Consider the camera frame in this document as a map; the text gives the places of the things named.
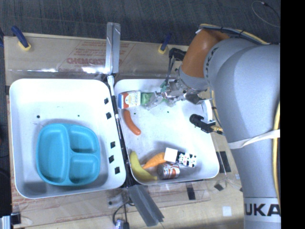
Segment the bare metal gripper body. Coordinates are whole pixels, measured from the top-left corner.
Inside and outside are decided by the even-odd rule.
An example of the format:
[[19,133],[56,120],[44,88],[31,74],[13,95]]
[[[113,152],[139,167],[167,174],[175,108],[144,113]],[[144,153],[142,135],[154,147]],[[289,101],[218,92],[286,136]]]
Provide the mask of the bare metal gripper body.
[[200,94],[207,90],[208,88],[195,90],[187,86],[182,80],[176,79],[168,82],[165,89],[161,92],[161,97],[172,105],[178,101],[188,101],[192,104],[201,104],[203,99],[200,97]]

